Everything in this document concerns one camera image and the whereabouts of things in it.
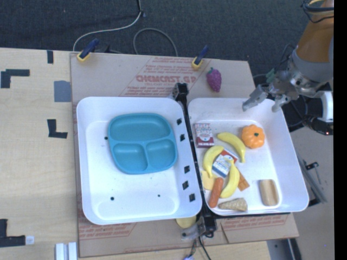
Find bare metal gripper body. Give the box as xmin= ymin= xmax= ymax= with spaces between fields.
xmin=267 ymin=70 xmax=318 ymax=100

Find orange pumpkin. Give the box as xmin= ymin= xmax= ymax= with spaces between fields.
xmin=241 ymin=123 xmax=266 ymax=150

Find purple grapes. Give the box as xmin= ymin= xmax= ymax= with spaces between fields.
xmin=205 ymin=67 xmax=222 ymax=93

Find yellow banana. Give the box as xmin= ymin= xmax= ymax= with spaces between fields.
xmin=219 ymin=161 xmax=241 ymax=199
xmin=202 ymin=145 xmax=225 ymax=179
xmin=216 ymin=132 xmax=247 ymax=164

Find white plastic tray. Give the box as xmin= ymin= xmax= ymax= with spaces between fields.
xmin=76 ymin=96 xmax=203 ymax=225
xmin=187 ymin=97 xmax=310 ymax=217

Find thin black rod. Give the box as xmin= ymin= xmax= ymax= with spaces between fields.
xmin=179 ymin=90 xmax=211 ymax=222

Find blue, white and red carton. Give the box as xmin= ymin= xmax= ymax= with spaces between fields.
xmin=211 ymin=148 xmax=239 ymax=178

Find orange biscuit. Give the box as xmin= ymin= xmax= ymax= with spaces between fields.
xmin=236 ymin=172 xmax=250 ymax=192

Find tan bread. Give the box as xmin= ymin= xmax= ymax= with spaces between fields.
xmin=258 ymin=179 xmax=280 ymax=207

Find yellow cheese slice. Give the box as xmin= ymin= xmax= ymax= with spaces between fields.
xmin=200 ymin=170 xmax=219 ymax=192

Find orange carrot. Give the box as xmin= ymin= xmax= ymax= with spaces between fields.
xmin=208 ymin=177 xmax=224 ymax=209

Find tan waffle cone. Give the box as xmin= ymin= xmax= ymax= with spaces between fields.
xmin=217 ymin=197 xmax=248 ymax=212

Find blue divided plate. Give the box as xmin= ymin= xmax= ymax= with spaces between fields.
xmin=107 ymin=113 xmax=179 ymax=176

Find yellow lemon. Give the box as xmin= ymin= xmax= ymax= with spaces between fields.
xmin=175 ymin=214 xmax=197 ymax=230

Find brown cardboard board, red print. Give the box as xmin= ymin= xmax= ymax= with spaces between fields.
xmin=69 ymin=52 xmax=300 ymax=258

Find black cylinder on white bracket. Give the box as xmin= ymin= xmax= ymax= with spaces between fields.
xmin=306 ymin=89 xmax=335 ymax=137

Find black block with thin wires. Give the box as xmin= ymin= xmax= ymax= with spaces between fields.
xmin=173 ymin=82 xmax=189 ymax=101
xmin=203 ymin=214 xmax=218 ymax=233

